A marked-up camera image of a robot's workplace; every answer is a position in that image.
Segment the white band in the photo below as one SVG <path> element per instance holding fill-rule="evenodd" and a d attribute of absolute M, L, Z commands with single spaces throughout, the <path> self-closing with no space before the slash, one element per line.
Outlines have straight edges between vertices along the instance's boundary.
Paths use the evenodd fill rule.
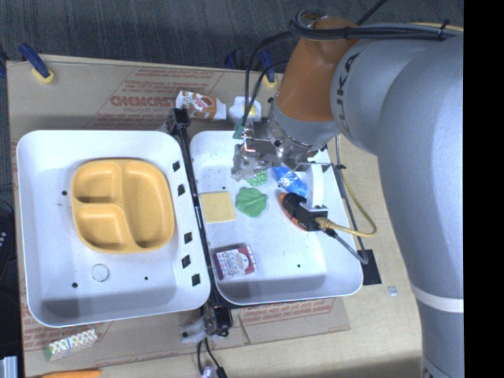
<path fill-rule="evenodd" d="M 463 298 L 446 298 L 438 297 L 437 295 L 429 294 L 418 287 L 415 287 L 409 282 L 411 289 L 417 297 L 417 300 L 423 302 L 426 306 L 444 312 L 464 313 L 464 299 Z"/>

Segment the cardboard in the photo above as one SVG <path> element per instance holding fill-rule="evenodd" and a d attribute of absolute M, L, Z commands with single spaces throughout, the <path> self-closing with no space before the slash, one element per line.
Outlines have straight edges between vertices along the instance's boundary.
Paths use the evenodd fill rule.
<path fill-rule="evenodd" d="M 156 130 L 175 105 L 181 90 L 219 98 L 227 107 L 242 95 L 243 73 L 124 61 L 104 61 L 42 55 L 54 72 L 51 83 L 41 83 L 27 62 L 10 62 L 9 111 L 13 182 L 17 209 L 16 144 L 26 133 L 39 129 Z M 257 79 L 254 73 L 250 82 Z M 263 86 L 257 100 L 263 108 L 275 90 Z M 232 129 L 228 122 L 194 120 L 189 132 Z M 17 225 L 20 215 L 17 212 Z M 196 343 L 182 344 L 179 326 L 199 318 L 199 311 L 168 313 L 101 324 L 53 329 L 30 314 L 24 279 L 23 242 L 17 229 L 20 301 L 27 377 L 68 369 L 121 365 L 134 361 L 169 358 L 196 351 Z M 234 326 L 227 338 L 216 338 L 214 348 L 240 347 L 350 329 L 341 298 L 271 304 L 234 309 Z M 86 350 L 47 362 L 43 349 L 86 329 L 98 340 Z"/>

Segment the snack package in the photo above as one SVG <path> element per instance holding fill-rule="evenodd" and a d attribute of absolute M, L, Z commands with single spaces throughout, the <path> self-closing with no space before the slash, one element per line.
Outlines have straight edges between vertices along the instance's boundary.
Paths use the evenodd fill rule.
<path fill-rule="evenodd" d="M 258 269 L 250 246 L 216 252 L 213 260 L 220 280 L 249 274 Z"/>
<path fill-rule="evenodd" d="M 211 95 L 181 91 L 176 97 L 175 105 L 177 108 L 187 109 L 190 118 L 226 120 L 226 105 Z"/>

